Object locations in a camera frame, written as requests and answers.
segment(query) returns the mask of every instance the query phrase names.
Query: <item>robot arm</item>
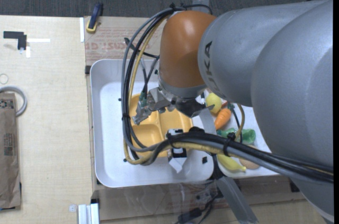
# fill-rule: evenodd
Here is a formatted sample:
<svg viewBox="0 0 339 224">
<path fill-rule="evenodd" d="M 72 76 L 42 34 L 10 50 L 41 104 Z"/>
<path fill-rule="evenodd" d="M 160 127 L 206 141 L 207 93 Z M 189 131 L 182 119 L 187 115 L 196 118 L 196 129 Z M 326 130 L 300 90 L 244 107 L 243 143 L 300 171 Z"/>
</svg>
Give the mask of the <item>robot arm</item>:
<svg viewBox="0 0 339 224">
<path fill-rule="evenodd" d="M 227 12 L 172 15 L 160 44 L 159 87 L 138 106 L 138 124 L 152 111 L 177 108 L 193 117 L 209 87 L 252 106 L 270 150 L 333 169 L 333 0 Z M 333 184 L 294 180 L 334 222 Z"/>
</svg>

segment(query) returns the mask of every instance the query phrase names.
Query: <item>brown paper bag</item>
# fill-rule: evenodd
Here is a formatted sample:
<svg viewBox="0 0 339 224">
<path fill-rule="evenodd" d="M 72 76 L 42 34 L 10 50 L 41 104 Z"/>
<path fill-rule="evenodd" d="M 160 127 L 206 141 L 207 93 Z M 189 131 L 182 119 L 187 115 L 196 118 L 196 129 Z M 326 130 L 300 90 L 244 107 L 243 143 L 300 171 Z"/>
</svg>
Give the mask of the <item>brown paper bag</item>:
<svg viewBox="0 0 339 224">
<path fill-rule="evenodd" d="M 0 93 L 0 208 L 21 203 L 14 93 Z"/>
</svg>

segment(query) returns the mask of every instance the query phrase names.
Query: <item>cable tie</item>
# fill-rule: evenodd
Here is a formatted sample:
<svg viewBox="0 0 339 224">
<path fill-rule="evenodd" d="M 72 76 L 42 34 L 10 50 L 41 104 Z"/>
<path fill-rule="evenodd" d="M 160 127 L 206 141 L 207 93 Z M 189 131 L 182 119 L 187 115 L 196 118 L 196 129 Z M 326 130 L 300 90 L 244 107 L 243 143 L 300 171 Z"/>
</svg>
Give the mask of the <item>cable tie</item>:
<svg viewBox="0 0 339 224">
<path fill-rule="evenodd" d="M 230 110 L 234 110 L 235 106 L 231 103 L 227 103 L 227 108 L 230 109 Z"/>
<path fill-rule="evenodd" d="M 184 9 L 186 9 L 186 10 L 187 10 L 187 6 L 185 6 L 185 4 L 184 4 L 184 3 L 180 3 L 180 7 L 183 7 Z"/>
<path fill-rule="evenodd" d="M 205 133 L 205 130 L 204 129 L 201 129 L 197 126 L 193 126 L 189 129 L 189 132 L 201 132 L 201 133 Z"/>
<path fill-rule="evenodd" d="M 172 148 L 179 149 L 179 148 L 177 148 L 173 145 L 173 135 L 171 135 L 170 133 L 167 133 L 166 138 L 167 138 L 168 143 L 171 145 Z"/>
<path fill-rule="evenodd" d="M 122 114 L 121 120 L 123 120 L 124 118 L 131 119 L 131 117 L 127 115 L 126 113 Z"/>
<path fill-rule="evenodd" d="M 229 145 L 229 143 L 231 142 L 231 141 L 234 141 L 235 140 L 235 133 L 229 133 L 228 135 L 227 135 L 227 139 L 226 139 L 226 141 L 225 141 L 225 143 L 224 143 L 224 147 L 222 148 L 222 150 L 223 150 L 223 152 L 224 152 L 224 154 L 226 155 L 226 156 L 228 156 L 229 157 L 229 155 L 228 155 L 228 152 L 227 152 L 227 147 L 228 147 L 228 145 Z"/>
</svg>

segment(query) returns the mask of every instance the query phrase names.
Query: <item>yellow cable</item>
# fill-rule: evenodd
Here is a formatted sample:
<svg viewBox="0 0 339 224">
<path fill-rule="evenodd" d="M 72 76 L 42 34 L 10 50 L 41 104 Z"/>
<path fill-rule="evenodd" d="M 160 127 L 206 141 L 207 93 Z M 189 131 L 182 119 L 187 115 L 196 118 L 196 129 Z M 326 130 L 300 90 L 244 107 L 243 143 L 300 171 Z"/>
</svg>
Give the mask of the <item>yellow cable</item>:
<svg viewBox="0 0 339 224">
<path fill-rule="evenodd" d="M 238 105 L 238 107 L 240 109 L 240 112 L 242 114 L 242 122 L 240 124 L 240 127 L 239 127 L 238 131 L 235 134 L 235 139 L 237 139 L 240 136 L 240 134 L 241 134 L 241 132 L 243 130 L 244 124 L 245 124 L 245 112 L 244 112 L 244 109 L 243 109 L 243 107 L 240 104 L 237 103 L 237 105 Z"/>
<path fill-rule="evenodd" d="M 319 172 L 326 173 L 326 174 L 329 174 L 329 175 L 334 175 L 334 173 L 332 173 L 332 172 L 323 171 L 323 170 L 321 170 L 319 168 L 310 167 L 310 166 L 307 166 L 307 165 L 304 165 L 304 167 L 311 168 L 311 169 L 314 169 L 315 171 L 319 171 Z"/>
<path fill-rule="evenodd" d="M 136 74 L 137 74 L 137 69 L 138 69 L 138 66 L 139 66 L 139 63 L 140 63 L 140 60 L 142 58 L 142 55 L 144 54 L 145 50 L 146 50 L 146 47 L 150 41 L 150 39 L 152 38 L 154 32 L 156 31 L 156 29 L 160 26 L 160 24 L 162 23 L 162 21 L 158 22 L 153 28 L 152 30 L 150 31 L 150 33 L 147 35 L 147 38 L 145 40 L 145 43 L 142 47 L 142 49 L 140 50 L 139 52 L 139 55 L 137 57 L 137 60 L 136 60 L 136 63 L 134 65 L 134 69 L 133 69 L 133 72 L 132 72 L 132 76 L 131 76 L 131 83 L 130 83 L 130 86 L 129 86 L 129 92 L 128 92 L 128 104 L 130 105 L 131 103 L 131 98 L 132 98 L 132 91 L 133 91 L 133 87 L 134 87 L 134 81 L 135 81 L 135 78 L 136 78 Z M 123 140 L 123 150 L 124 150 L 124 154 L 125 154 L 125 158 L 126 160 L 131 163 L 131 164 L 134 164 L 134 165 L 137 165 L 137 164 L 142 164 L 144 162 L 146 162 L 150 157 L 151 157 L 151 154 L 145 156 L 145 157 L 142 157 L 138 160 L 133 160 L 130 158 L 129 156 L 129 153 L 128 153 L 128 146 L 127 146 L 127 143 L 125 142 L 125 140 Z"/>
<path fill-rule="evenodd" d="M 174 142 L 173 146 L 175 148 L 201 150 L 201 151 L 205 151 L 207 153 L 212 153 L 212 154 L 224 154 L 224 152 L 221 149 L 217 149 L 217 148 L 214 148 L 212 146 L 190 143 L 190 142 Z M 168 145 L 162 151 L 165 151 L 165 150 L 168 150 L 168 149 L 171 149 L 171 148 L 172 148 L 172 146 Z M 127 147 L 126 142 L 124 142 L 124 144 L 123 144 L 123 149 L 124 149 L 125 158 L 126 158 L 127 162 L 129 162 L 130 164 L 133 164 L 133 165 L 145 163 L 154 154 L 154 153 L 149 153 L 148 155 L 146 155 L 146 156 L 144 156 L 144 157 L 142 157 L 138 160 L 133 160 L 129 156 L 128 147 Z"/>
</svg>

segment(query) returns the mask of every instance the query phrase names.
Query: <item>yellow divided plate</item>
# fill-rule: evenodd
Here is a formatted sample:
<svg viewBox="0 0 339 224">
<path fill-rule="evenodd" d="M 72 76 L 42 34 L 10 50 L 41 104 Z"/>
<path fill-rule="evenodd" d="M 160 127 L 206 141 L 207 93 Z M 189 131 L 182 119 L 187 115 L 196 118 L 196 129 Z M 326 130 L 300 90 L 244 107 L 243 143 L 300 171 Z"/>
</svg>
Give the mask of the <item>yellow divided plate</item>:
<svg viewBox="0 0 339 224">
<path fill-rule="evenodd" d="M 139 95 L 136 94 L 132 96 L 130 104 L 130 116 L 135 116 Z M 177 109 L 174 109 L 172 112 L 166 111 L 164 113 L 159 113 L 158 111 L 152 112 L 151 115 L 143 120 L 140 125 L 135 125 L 131 119 L 132 128 L 137 138 L 145 146 L 150 146 L 155 143 L 159 143 L 165 140 L 165 135 L 169 129 L 183 129 L 184 132 L 193 126 L 192 120 L 180 113 Z M 163 151 L 159 154 L 159 157 L 166 157 L 167 152 Z"/>
</svg>

